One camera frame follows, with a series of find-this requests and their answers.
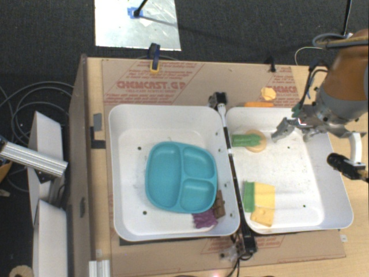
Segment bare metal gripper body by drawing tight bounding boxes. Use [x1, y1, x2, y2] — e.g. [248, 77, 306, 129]
[295, 103, 357, 137]

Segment orange carrot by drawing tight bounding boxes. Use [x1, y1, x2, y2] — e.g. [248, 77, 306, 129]
[244, 101, 275, 108]

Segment yellow crisp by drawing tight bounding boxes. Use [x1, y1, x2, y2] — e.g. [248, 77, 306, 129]
[260, 87, 277, 102]

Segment green pea pod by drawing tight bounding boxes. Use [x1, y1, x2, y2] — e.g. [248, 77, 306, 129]
[231, 133, 262, 148]

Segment white plastic tray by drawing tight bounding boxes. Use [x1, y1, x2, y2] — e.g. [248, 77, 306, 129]
[108, 104, 242, 242]
[225, 106, 355, 235]

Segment thin black and white rod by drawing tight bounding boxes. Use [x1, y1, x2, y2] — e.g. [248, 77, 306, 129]
[217, 104, 252, 239]

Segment green and yellow sponge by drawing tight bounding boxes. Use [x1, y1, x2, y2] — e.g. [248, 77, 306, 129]
[242, 181, 276, 214]

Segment yellow cheese wedge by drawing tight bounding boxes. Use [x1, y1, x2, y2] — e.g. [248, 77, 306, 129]
[250, 206, 275, 228]

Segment brown chocolate biscuit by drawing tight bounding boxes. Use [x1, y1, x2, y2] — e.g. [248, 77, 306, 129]
[213, 189, 227, 219]

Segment purple grapes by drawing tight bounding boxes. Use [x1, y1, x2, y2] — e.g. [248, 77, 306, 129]
[191, 209, 219, 230]

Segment blue divided plate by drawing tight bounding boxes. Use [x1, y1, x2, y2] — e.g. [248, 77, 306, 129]
[145, 141, 218, 215]

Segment brown cardboard board, red print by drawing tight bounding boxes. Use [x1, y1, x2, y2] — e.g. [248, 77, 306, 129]
[101, 58, 347, 268]

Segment black cylinder on white bracket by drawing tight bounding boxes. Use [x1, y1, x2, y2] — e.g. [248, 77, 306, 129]
[326, 131, 369, 182]

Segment black block with thin wires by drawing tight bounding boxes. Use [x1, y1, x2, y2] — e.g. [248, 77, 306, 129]
[230, 231, 258, 260]
[208, 91, 229, 108]

